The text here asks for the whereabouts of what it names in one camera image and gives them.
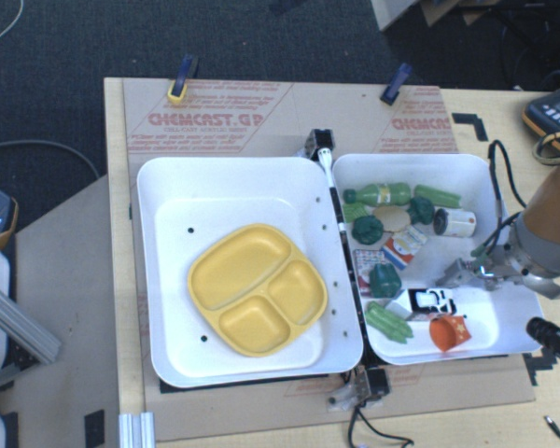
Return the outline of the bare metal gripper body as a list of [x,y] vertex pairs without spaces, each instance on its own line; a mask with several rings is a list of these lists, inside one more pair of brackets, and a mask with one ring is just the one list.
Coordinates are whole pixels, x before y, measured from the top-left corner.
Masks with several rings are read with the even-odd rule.
[[488,252],[482,245],[471,252],[471,273],[490,289],[504,282],[522,285],[545,298],[560,298],[560,245],[529,252],[519,245],[497,245]]

